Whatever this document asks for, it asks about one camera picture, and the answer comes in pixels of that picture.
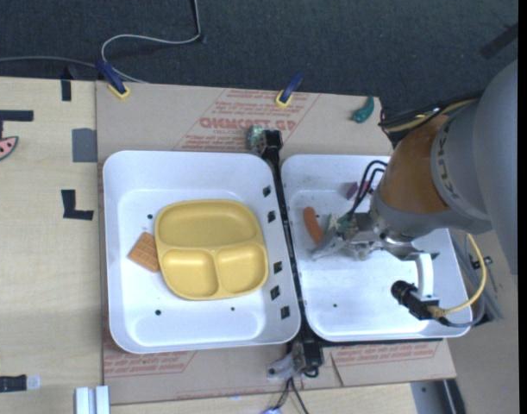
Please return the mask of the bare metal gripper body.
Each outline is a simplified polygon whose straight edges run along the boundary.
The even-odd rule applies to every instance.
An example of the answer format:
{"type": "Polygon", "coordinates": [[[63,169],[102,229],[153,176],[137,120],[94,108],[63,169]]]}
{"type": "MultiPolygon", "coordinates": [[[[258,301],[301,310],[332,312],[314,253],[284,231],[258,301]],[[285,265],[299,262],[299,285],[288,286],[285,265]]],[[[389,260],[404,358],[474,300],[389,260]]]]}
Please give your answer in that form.
{"type": "Polygon", "coordinates": [[[391,229],[381,216],[370,211],[355,212],[342,238],[358,260],[368,260],[378,251],[386,251],[399,260],[414,257],[413,239],[391,229]]]}

